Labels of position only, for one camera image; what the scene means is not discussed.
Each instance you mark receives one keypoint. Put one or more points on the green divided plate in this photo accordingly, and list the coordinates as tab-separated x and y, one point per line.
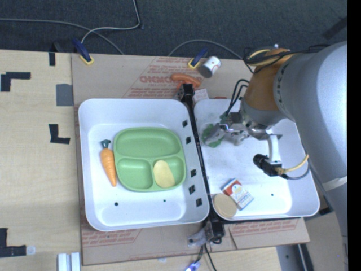
141	145

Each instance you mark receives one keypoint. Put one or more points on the white can with red print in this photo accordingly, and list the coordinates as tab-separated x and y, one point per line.
211	65

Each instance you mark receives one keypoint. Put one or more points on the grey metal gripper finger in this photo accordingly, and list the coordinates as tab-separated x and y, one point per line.
239	139
216	132

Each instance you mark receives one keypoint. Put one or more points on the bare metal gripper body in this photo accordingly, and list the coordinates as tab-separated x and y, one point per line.
251	130

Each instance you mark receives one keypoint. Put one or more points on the white plastic tray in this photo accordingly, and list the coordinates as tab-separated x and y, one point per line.
141	111
242	165

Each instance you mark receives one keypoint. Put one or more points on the black cylinder on white bracket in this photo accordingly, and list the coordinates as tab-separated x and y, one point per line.
270	162

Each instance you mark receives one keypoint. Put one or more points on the white packet with red print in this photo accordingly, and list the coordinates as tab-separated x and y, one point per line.
201	95

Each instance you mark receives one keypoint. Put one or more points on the orange sausage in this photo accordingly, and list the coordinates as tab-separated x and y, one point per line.
184	78

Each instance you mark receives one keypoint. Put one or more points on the brown cardboard board red print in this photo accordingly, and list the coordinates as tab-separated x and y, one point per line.
112	78

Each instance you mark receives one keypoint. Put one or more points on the yellow oval biscuit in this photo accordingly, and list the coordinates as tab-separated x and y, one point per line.
163	174

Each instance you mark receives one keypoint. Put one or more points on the orange and white carton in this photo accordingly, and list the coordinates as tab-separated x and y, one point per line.
238	193

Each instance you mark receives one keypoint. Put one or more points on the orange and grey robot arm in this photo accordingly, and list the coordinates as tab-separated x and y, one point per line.
310	95

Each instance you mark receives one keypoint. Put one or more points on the tan round biscuit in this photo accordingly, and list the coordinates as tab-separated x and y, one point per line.
224	206

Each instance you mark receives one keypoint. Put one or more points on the orange carrot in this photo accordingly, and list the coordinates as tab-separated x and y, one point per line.
108	162

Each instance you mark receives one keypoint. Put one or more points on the green broccoli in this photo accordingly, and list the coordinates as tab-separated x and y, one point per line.
208	131

